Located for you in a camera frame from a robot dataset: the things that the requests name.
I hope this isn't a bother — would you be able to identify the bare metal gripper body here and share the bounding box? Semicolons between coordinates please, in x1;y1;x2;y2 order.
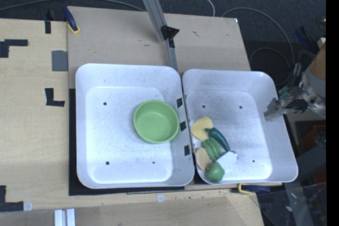
278;86;327;117

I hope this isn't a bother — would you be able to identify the pale wood flat board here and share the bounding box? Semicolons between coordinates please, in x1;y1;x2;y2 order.
67;5;283;192

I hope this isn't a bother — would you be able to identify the green ribbed pea pod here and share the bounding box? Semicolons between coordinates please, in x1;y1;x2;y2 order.
201;137;223;161

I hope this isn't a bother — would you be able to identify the dark green chili pepper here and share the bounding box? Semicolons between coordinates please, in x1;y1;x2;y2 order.
205;127;231;152

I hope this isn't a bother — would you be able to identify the white plastic tray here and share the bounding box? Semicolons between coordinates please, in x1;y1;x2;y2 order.
181;68;299;185
75;62;195;189

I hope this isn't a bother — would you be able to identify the green bowl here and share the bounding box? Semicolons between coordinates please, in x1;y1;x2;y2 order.
132;100;181;144

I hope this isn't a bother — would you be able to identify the white rectangular block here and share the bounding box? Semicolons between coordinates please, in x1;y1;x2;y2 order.
215;150;239;171

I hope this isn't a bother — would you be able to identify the yellow heart-shaped crisp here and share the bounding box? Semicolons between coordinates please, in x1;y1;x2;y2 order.
190;116;214;141

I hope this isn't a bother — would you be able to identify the green apple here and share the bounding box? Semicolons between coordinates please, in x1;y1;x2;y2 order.
203;161;226;183

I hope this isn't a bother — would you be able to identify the tan round biscuit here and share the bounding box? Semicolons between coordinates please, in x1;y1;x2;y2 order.
195;147;211;171

